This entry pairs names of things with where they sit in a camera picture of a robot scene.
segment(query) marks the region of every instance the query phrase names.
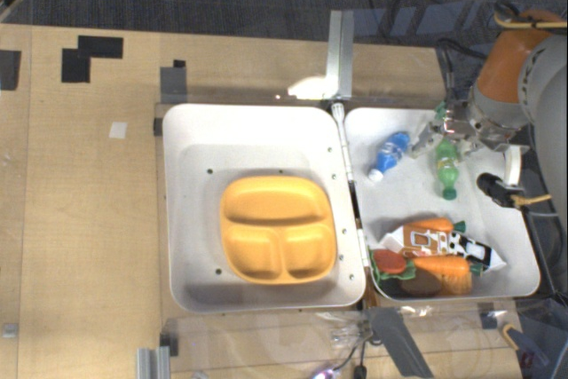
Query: blue bottle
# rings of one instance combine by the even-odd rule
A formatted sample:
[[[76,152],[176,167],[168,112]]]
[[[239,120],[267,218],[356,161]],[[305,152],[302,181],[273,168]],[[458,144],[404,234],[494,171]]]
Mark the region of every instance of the blue bottle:
[[[380,182],[383,174],[390,168],[394,168],[402,158],[402,155],[408,148],[410,137],[405,132],[398,132],[390,135],[381,150],[376,156],[376,165],[368,174],[368,177],[374,182]]]

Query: white bottle cap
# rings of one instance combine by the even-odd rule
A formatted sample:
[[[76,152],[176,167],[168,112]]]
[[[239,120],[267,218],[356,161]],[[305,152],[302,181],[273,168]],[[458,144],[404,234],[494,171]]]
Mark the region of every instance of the white bottle cap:
[[[368,175],[369,179],[373,182],[380,182],[383,180],[383,173],[379,170],[372,169]]]

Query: wooden table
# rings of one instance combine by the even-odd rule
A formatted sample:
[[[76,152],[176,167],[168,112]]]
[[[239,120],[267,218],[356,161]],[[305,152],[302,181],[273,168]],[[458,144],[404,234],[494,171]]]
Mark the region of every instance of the wooden table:
[[[190,92],[285,94],[297,80],[325,74],[327,44],[74,28],[3,31],[20,36],[14,46],[31,40],[31,54],[22,58],[31,64],[31,86],[23,77],[17,91],[0,98],[0,112],[29,108],[27,135],[17,115],[3,117],[0,131],[4,148],[28,150],[27,166],[20,164],[27,173],[23,249],[6,249],[12,253],[0,258],[3,308],[17,301],[18,274],[10,284],[10,270],[21,264],[17,377],[133,378],[137,348],[155,348],[162,327],[153,135],[160,67],[185,60]],[[92,59],[91,83],[62,83],[62,49],[76,48],[79,35],[123,37],[123,58]],[[443,98],[433,50],[355,45],[353,66],[355,93],[408,97],[423,107]],[[128,123],[125,138],[109,137],[113,122]],[[0,205],[1,219],[18,216],[15,202]],[[17,308],[11,311],[17,319]],[[444,339],[427,333],[421,344]],[[8,344],[0,343],[8,359],[0,362],[0,376],[9,378],[16,366],[15,343]],[[464,364],[471,365],[470,377],[485,377],[489,367],[492,377],[518,376],[515,354],[502,340],[462,346],[450,360],[439,350],[425,358],[439,377],[463,377],[458,366]],[[384,348],[369,349],[367,364],[369,377],[398,377]],[[298,369],[218,369],[209,377],[304,377]]]

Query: orange divided tray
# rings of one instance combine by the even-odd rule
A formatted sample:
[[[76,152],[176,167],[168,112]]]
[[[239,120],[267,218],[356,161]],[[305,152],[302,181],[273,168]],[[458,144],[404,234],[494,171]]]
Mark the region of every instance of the orange divided tray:
[[[306,178],[241,178],[224,191],[221,238],[242,279],[297,284],[326,276],[335,263],[333,214],[324,191]]]

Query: green bottle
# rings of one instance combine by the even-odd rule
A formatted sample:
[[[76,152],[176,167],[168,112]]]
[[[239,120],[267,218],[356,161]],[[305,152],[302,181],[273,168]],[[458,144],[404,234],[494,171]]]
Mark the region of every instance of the green bottle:
[[[436,162],[438,164],[438,180],[444,186],[442,196],[447,201],[451,201],[457,196],[454,185],[459,175],[458,152],[455,145],[445,138],[436,147]]]

